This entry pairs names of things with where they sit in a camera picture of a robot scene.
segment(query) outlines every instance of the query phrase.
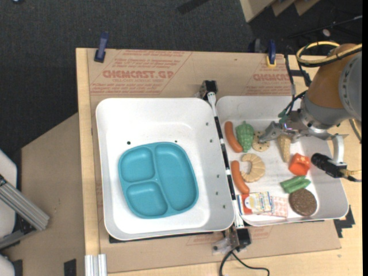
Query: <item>blue plate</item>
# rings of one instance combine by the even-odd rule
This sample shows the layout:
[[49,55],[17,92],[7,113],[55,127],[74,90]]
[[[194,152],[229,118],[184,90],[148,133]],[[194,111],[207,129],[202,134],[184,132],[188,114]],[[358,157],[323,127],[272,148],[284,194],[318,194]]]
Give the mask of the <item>blue plate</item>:
[[154,219],[183,213],[198,200],[190,160],[175,143],[151,143],[125,151],[118,172],[125,200],[139,217]]

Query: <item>orange sausage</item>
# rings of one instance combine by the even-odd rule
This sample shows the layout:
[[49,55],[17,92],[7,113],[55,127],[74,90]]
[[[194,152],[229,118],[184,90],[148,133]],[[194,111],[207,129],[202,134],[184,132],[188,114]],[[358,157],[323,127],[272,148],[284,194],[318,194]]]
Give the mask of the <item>orange sausage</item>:
[[243,177],[240,173],[240,163],[237,160],[231,162],[231,175],[236,188],[242,194],[249,194],[249,187],[245,184]]
[[236,137],[234,135],[234,131],[232,128],[232,122],[227,121],[225,123],[225,136],[226,136],[226,140],[228,141],[228,143],[230,144],[231,148],[239,153],[243,151],[243,147],[240,145],[240,143],[236,140]]

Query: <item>black carpet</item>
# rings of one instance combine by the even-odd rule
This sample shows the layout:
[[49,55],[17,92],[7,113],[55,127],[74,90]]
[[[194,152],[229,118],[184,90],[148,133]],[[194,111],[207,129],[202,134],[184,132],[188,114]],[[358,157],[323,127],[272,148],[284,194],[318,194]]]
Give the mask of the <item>black carpet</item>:
[[304,15],[265,9],[246,23],[239,0],[0,0],[0,149],[6,154],[78,111],[75,48],[247,52],[259,38],[278,53],[317,40],[362,42],[362,20],[288,36],[362,14],[362,0],[321,0]]

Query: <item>black cable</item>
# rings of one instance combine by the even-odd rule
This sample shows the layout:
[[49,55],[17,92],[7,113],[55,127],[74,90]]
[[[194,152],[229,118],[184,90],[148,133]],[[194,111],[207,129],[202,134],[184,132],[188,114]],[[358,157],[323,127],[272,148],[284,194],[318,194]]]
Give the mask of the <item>black cable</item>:
[[226,260],[231,256],[233,255],[235,257],[235,259],[237,259],[244,267],[248,268],[248,269],[253,269],[253,270],[264,270],[264,271],[267,271],[267,276],[270,275],[270,270],[267,269],[267,268],[263,268],[263,267],[251,267],[251,266],[248,266],[247,264],[245,264],[241,259],[239,259],[235,254],[234,254],[234,250],[238,249],[239,247],[236,247],[232,250],[230,250],[223,258],[223,260],[221,261],[221,264],[220,264],[220,269],[218,271],[218,274],[219,276],[224,276],[223,274],[223,267],[225,265],[225,262]]

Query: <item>blue clip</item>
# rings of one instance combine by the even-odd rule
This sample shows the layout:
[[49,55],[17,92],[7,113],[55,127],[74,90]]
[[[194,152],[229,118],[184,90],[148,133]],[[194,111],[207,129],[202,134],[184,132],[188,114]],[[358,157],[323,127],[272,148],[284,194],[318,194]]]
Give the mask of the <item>blue clip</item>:
[[96,50],[96,54],[94,56],[95,62],[104,62],[105,60],[105,49],[108,45],[108,39],[109,39],[109,32],[103,32],[101,34],[101,37],[99,38],[99,47]]
[[275,67],[276,66],[276,45],[274,40],[269,41],[268,46],[269,55],[267,57],[267,65],[268,67]]

